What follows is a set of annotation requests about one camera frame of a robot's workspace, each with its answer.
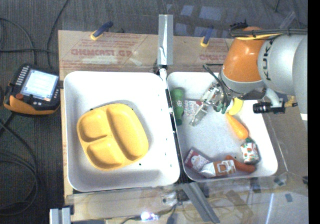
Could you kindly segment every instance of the yellow divided tray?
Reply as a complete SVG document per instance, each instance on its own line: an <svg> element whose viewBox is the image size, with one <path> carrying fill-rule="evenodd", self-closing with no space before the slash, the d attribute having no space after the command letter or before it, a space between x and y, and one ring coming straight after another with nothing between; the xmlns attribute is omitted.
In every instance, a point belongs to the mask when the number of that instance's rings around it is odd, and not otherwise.
<svg viewBox="0 0 320 224"><path fill-rule="evenodd" d="M149 143L135 112L121 103L84 113L76 126L90 163L103 171L115 170L141 159Z"/></svg>

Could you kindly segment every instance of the blue clamp handle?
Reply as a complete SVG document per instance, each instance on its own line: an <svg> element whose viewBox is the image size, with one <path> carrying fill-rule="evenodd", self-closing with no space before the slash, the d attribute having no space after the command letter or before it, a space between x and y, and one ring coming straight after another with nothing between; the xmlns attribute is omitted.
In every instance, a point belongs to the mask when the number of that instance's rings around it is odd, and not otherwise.
<svg viewBox="0 0 320 224"><path fill-rule="evenodd" d="M91 39L97 40L98 38L100 38L106 30L108 30L113 26L113 24L114 23L112 21L106 22L98 30L95 30L93 33L91 33L90 35Z"/></svg>
<svg viewBox="0 0 320 224"><path fill-rule="evenodd" d="M209 45L209 39L211 37L212 31L214 30L214 26L211 25L209 29L206 31L205 36L201 40L201 46L206 47Z"/></svg>

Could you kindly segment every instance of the brown sausage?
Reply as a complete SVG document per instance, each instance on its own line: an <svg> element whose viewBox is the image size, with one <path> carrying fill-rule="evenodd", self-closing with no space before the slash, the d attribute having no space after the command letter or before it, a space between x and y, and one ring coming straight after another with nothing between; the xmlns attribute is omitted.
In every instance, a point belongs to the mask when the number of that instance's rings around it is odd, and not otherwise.
<svg viewBox="0 0 320 224"><path fill-rule="evenodd" d="M254 165L247 165L245 163L241 163L240 161L236 160L233 156L227 155L225 157L226 160L233 160L234 166L239 171L244 171L247 173L252 173L256 170L256 167Z"/></svg>

